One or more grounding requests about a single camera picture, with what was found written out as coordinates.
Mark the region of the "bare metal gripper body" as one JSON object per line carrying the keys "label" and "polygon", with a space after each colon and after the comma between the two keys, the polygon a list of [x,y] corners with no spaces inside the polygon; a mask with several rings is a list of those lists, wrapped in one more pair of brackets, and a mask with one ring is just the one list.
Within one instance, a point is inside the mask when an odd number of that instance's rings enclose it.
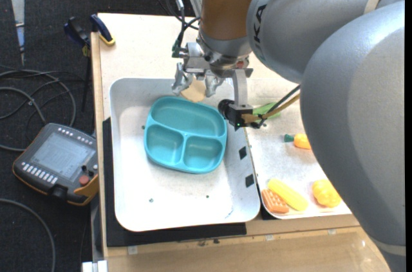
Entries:
{"label": "bare metal gripper body", "polygon": [[254,70],[249,67],[248,54],[224,55],[210,49],[204,42],[187,43],[182,58],[185,72],[201,76],[216,75],[220,78],[230,78],[235,70],[241,69],[248,78]]}

